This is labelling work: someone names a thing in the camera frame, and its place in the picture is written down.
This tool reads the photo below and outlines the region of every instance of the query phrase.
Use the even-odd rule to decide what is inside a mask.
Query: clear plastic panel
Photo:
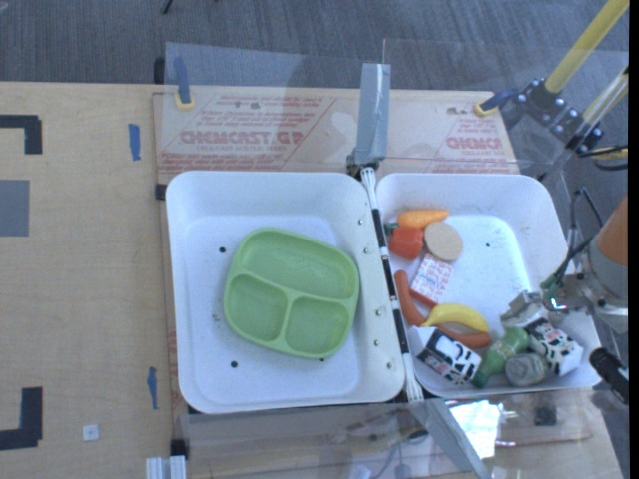
[[[543,392],[450,401],[447,407],[489,477],[535,478],[542,470],[561,470],[566,478],[619,478],[593,397],[586,390]],[[477,477],[461,471],[453,462],[455,450],[443,448],[424,427],[424,420],[430,422],[427,406],[421,401],[184,415],[174,442],[185,445],[191,479]]]
[[[543,181],[566,232],[578,222],[579,236],[588,238],[600,223],[583,198],[574,205],[574,191],[605,183],[607,174],[597,169],[596,160],[577,158],[557,133],[518,115],[509,103],[486,116],[474,111],[496,94],[544,79],[565,54],[561,48],[387,39],[380,58],[363,61],[169,43],[165,87],[156,105],[158,182],[166,184],[188,170],[345,173],[357,136],[362,65],[379,63],[391,71],[387,155],[379,178],[392,172],[521,173]],[[590,52],[561,98],[583,112],[627,65],[628,52]],[[597,147],[627,144],[628,99],[615,100],[596,124],[604,132]],[[621,176],[622,190],[627,187],[627,171],[610,176]],[[603,203],[611,210],[617,201]],[[616,351],[626,357],[627,342]],[[609,394],[596,393],[599,398]],[[578,473],[562,470],[560,456],[566,458],[567,451],[562,454],[555,443],[548,451],[555,457],[557,449],[552,466],[566,477],[592,470],[601,470],[596,477],[619,476],[614,460],[593,463],[602,449],[613,452],[596,409],[601,400],[593,405],[586,394],[555,397],[561,395],[490,400],[488,405],[499,406],[501,433],[495,457],[482,458],[494,477],[538,477],[538,453],[515,456],[511,449],[589,439],[596,440],[596,452],[587,445],[573,445],[568,452],[570,470]],[[627,425],[627,405],[620,407],[611,396],[601,410],[607,420],[621,416]],[[190,477],[383,478],[395,477],[404,464],[420,476],[454,472],[446,453],[414,429],[406,408],[383,403],[228,417],[183,415],[175,436],[189,448]],[[535,415],[540,408],[545,414],[555,409],[555,422],[564,424],[539,431]],[[309,416],[317,416],[318,425],[308,424]],[[469,438],[481,430],[479,419],[464,426],[455,416]],[[526,436],[531,423],[536,442]],[[627,442],[621,445],[624,459]]]

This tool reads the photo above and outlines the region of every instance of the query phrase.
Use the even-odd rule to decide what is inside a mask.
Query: toy food
[[[400,269],[395,273],[394,277],[397,295],[399,296],[399,305],[401,306],[401,313],[409,324],[422,327],[426,321],[426,317],[419,311],[412,301],[408,283],[408,274],[403,269]],[[485,347],[492,343],[492,337],[487,331],[461,333],[450,330],[442,325],[438,325],[437,328],[448,335],[448,337],[460,342],[470,349]]]
[[[508,328],[504,336],[493,342],[484,353],[481,365],[472,378],[472,384],[477,388],[483,388],[490,376],[504,371],[508,358],[525,351],[529,344],[528,332],[521,326]]]
[[[524,328],[530,334],[530,348],[548,361],[553,373],[563,376],[579,367],[583,347],[565,331],[555,328],[544,317]]]
[[[388,249],[403,258],[417,259],[423,250],[423,230],[397,226],[390,235]]]
[[[397,216],[397,223],[408,228],[424,229],[428,224],[444,220],[449,210],[409,210]]]
[[[461,235],[446,222],[433,222],[426,226],[423,239],[428,251],[440,260],[454,261],[463,252]]]
[[[463,303],[439,303],[422,326],[436,326],[443,323],[461,323],[473,330],[488,331],[488,321],[479,312]]]
[[[415,358],[456,385],[472,379],[481,363],[481,355],[444,334],[438,328],[413,326],[408,338]]]

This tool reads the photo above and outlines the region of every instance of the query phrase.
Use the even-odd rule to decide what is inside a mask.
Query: gray tape
[[[357,143],[353,152],[356,165],[372,164],[386,157],[389,108],[390,66],[363,64]]]
[[[29,235],[29,182],[0,180],[0,237]]]

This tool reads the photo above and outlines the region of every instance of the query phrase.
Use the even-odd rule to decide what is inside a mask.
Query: white box
[[[461,234],[442,301],[481,311],[493,338],[499,314],[523,289],[536,290],[565,258],[554,204],[532,178],[490,174],[391,174],[377,185],[384,222],[406,209],[444,208]],[[196,172],[175,176],[166,193],[178,345],[178,377],[189,405],[204,413],[382,402],[404,385],[405,369],[389,291],[363,185],[345,174]],[[242,238],[273,226],[338,246],[355,261],[361,290],[342,349],[324,361],[257,346],[227,325],[226,272]],[[393,271],[412,277],[421,259],[393,257]],[[453,385],[415,362],[421,385],[446,398],[533,389],[591,386],[600,378],[587,362],[600,346],[593,321],[569,315],[562,329],[584,347],[582,365],[564,377],[518,388],[505,377],[483,389]]]

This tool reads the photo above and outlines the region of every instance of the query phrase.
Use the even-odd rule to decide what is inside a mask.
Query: gray object
[[[468,436],[440,398],[413,403],[410,412],[432,435],[437,445],[445,450],[461,472],[474,472],[479,479],[489,479],[490,472],[470,443]]]
[[[541,383],[548,372],[548,361],[539,353],[519,353],[506,360],[504,372],[517,387]]]
[[[0,237],[29,235],[29,182],[0,180]]]
[[[378,165],[386,157],[390,111],[390,66],[363,64],[357,119],[357,142],[349,166]]]

